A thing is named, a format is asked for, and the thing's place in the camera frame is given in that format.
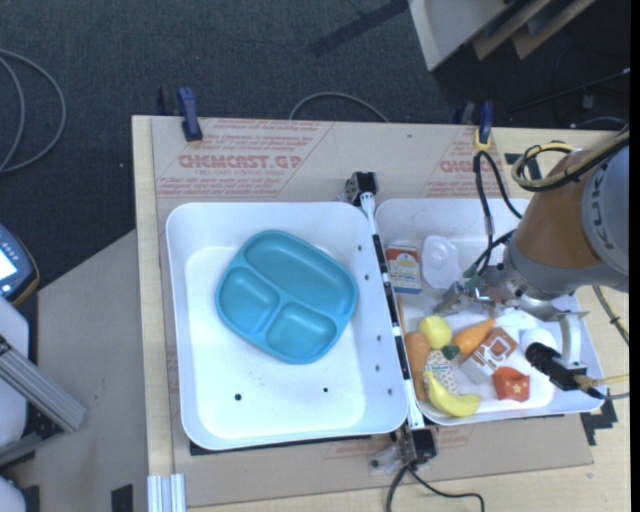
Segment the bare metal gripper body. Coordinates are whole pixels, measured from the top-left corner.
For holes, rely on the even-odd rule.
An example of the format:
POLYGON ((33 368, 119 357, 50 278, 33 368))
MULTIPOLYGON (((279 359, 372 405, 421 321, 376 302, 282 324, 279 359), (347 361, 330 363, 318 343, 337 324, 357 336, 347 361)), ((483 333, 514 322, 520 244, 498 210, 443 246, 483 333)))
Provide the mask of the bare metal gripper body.
POLYGON ((487 266, 474 287, 490 294, 495 302, 486 305, 495 310, 511 307, 528 314, 564 313, 552 303, 554 296, 531 288, 517 271, 504 264, 487 266))

